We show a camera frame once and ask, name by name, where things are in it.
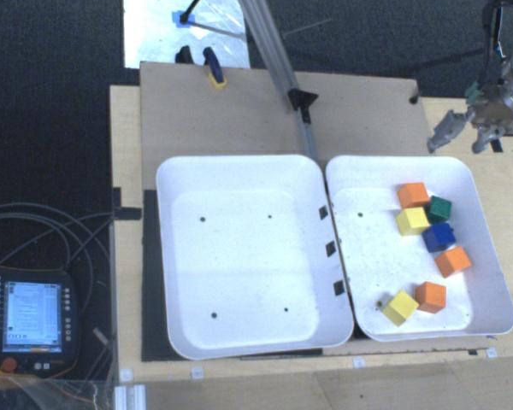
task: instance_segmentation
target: cube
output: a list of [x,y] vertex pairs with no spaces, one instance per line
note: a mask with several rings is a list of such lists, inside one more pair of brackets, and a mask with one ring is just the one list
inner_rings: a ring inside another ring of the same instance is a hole
[[401,326],[418,308],[416,302],[406,291],[400,290],[393,299],[382,308],[382,313],[397,326]]
[[406,208],[395,217],[395,221],[402,236],[422,234],[429,227],[424,208]]
[[429,226],[423,233],[424,243],[428,252],[440,252],[452,246],[456,239],[448,223]]
[[423,207],[429,203],[426,185],[422,182],[415,182],[403,185],[397,192],[401,208]]
[[435,314],[446,307],[446,287],[426,281],[416,288],[416,302],[419,310]]
[[471,260],[462,246],[457,246],[443,252],[435,259],[435,263],[444,278],[448,278],[454,273],[471,267]]
[[441,197],[431,196],[429,204],[426,205],[426,216],[429,223],[443,223],[451,217],[452,202]]

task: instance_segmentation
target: black carpet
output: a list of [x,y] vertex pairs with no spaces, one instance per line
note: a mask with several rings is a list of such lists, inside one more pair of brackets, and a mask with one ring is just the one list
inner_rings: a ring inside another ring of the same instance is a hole
[[[481,68],[486,0],[269,2],[283,31],[333,18],[286,39],[297,70],[416,78],[426,96],[460,97]],[[122,26],[122,0],[0,0],[0,203],[38,202],[77,217],[110,211],[109,86],[139,82],[123,67]],[[512,50],[512,10],[502,38]],[[250,53],[261,67],[254,45]],[[1,226],[0,257],[35,229]],[[73,378],[102,348],[92,329],[111,337],[106,260],[96,269]]]

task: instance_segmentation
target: orange block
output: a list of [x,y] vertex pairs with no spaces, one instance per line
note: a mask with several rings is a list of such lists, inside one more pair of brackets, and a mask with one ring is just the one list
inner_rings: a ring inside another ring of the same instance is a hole
[[428,191],[422,182],[403,185],[397,195],[402,209],[423,207],[429,203]]
[[466,255],[462,246],[456,246],[456,248],[446,250],[435,258],[435,263],[445,278],[450,277],[453,273],[471,267],[471,260]]
[[446,307],[446,287],[426,281],[416,288],[416,302],[419,310],[437,313]]

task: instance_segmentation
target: black clip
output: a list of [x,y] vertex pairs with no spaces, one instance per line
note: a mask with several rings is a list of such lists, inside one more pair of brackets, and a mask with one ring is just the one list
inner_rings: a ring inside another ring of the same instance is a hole
[[502,144],[499,142],[499,140],[497,140],[497,139],[492,140],[490,142],[490,145],[492,147],[492,152],[494,152],[495,154],[504,152],[504,149],[502,148]]
[[194,60],[192,59],[192,52],[190,51],[190,46],[185,45],[180,48],[180,52],[174,56],[175,64],[193,64]]
[[315,102],[319,95],[312,92],[302,91],[298,88],[292,88],[287,93],[291,101],[292,108],[296,111],[300,108],[302,113],[302,121],[304,123],[311,123],[310,119],[310,105]]
[[112,201],[114,208],[114,220],[141,220],[143,218],[143,210],[141,208],[121,206],[120,187],[114,187],[112,189]]

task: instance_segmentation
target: green block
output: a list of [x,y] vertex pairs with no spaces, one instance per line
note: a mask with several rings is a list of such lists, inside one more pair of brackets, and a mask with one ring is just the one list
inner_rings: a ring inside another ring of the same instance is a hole
[[431,196],[429,204],[426,205],[427,220],[432,225],[446,222],[451,217],[451,207],[451,201]]

